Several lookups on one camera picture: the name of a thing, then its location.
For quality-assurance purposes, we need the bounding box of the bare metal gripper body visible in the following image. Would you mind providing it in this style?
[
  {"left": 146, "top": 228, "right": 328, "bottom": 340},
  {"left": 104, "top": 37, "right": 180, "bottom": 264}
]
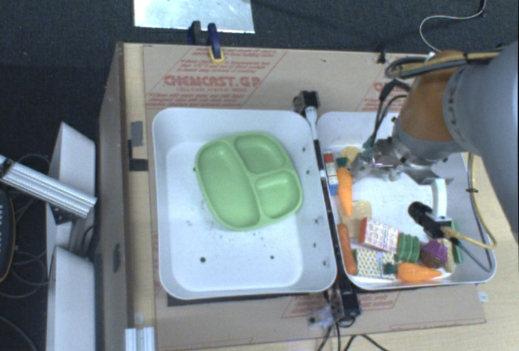
[{"left": 350, "top": 138, "right": 422, "bottom": 182}]

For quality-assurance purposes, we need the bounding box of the pale yellow biscuit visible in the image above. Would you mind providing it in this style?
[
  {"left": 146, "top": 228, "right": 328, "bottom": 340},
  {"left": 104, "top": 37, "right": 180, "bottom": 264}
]
[{"left": 339, "top": 146, "right": 363, "bottom": 166}]

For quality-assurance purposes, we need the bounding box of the white plastic tray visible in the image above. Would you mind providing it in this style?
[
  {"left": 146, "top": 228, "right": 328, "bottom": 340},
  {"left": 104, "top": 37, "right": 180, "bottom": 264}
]
[
  {"left": 315, "top": 110, "right": 498, "bottom": 292},
  {"left": 152, "top": 106, "right": 338, "bottom": 301}
]

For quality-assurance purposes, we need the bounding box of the orange carrot with green top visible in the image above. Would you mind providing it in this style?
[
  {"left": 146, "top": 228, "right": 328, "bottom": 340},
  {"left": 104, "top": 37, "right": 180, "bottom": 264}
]
[
  {"left": 335, "top": 156, "right": 354, "bottom": 218},
  {"left": 382, "top": 261, "right": 444, "bottom": 283}
]

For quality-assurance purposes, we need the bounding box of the red white blue small carton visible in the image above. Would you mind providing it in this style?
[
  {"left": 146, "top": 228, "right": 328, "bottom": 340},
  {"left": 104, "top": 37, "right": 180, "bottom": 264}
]
[{"left": 322, "top": 151, "right": 340, "bottom": 197}]

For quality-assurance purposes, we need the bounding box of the tan bread slice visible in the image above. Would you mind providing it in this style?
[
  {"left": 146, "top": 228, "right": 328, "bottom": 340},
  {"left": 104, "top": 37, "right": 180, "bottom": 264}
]
[{"left": 337, "top": 199, "right": 373, "bottom": 239}]

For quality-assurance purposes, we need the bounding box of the thin black and white rod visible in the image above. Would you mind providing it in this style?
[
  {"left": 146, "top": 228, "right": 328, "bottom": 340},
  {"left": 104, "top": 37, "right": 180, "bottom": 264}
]
[{"left": 307, "top": 106, "right": 350, "bottom": 296}]

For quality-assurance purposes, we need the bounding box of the red and white packet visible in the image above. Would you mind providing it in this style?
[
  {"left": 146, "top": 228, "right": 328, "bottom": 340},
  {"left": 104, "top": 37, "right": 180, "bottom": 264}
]
[{"left": 358, "top": 216, "right": 401, "bottom": 255}]

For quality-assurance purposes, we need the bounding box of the green ribbed toy vegetable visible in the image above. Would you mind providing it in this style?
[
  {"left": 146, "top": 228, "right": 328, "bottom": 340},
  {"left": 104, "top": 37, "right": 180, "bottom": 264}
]
[{"left": 395, "top": 232, "right": 422, "bottom": 263}]

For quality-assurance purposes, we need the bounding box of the orange sausage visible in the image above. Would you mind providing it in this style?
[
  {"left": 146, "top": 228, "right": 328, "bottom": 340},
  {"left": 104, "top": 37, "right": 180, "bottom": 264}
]
[{"left": 337, "top": 223, "right": 359, "bottom": 276}]

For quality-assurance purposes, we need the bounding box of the yellow patterned packet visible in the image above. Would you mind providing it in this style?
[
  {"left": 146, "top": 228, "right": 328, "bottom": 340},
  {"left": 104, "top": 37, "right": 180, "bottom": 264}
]
[{"left": 354, "top": 247, "right": 399, "bottom": 281}]

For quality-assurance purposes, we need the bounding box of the purple and brown toy food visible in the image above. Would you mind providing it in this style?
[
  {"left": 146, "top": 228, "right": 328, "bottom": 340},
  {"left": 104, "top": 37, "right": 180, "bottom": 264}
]
[{"left": 418, "top": 240, "right": 449, "bottom": 270}]

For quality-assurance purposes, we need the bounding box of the dark green flat strip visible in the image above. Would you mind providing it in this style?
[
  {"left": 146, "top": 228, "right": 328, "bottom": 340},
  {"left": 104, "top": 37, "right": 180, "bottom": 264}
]
[{"left": 448, "top": 220, "right": 464, "bottom": 265}]

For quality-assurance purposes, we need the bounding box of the brown cardboard board red print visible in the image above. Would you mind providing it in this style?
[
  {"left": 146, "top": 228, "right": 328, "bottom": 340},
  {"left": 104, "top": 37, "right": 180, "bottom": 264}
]
[{"left": 141, "top": 43, "right": 487, "bottom": 341}]

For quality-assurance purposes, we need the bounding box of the green divided plate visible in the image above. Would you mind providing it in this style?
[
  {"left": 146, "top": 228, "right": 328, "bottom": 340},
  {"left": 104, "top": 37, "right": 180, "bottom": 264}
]
[{"left": 194, "top": 131, "right": 305, "bottom": 233}]

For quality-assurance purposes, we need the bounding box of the black cylinder on white bracket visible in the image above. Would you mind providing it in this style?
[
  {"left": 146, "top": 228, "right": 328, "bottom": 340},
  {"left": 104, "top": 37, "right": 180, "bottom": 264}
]
[{"left": 407, "top": 177, "right": 455, "bottom": 239}]

